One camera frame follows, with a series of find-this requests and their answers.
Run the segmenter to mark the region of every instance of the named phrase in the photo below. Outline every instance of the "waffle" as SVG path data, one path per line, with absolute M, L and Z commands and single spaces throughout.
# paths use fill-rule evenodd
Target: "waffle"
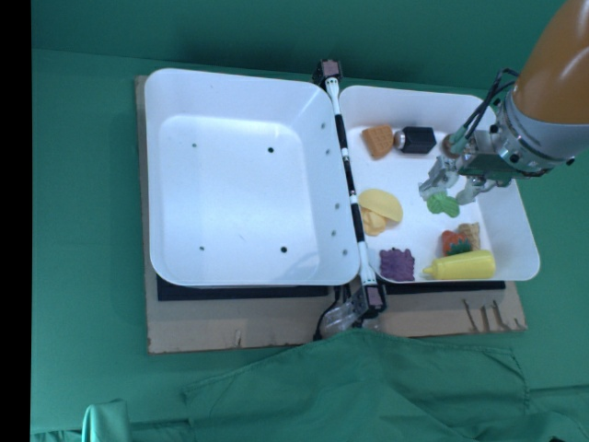
M 373 158 L 381 158 L 393 148 L 395 138 L 388 124 L 379 124 L 362 131 L 362 138 Z

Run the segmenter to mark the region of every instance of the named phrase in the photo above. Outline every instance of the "yellow mustard bottle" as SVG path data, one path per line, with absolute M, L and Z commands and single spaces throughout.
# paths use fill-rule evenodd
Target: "yellow mustard bottle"
M 435 280 L 476 280 L 495 275 L 495 259 L 488 250 L 473 250 L 434 259 L 423 269 Z

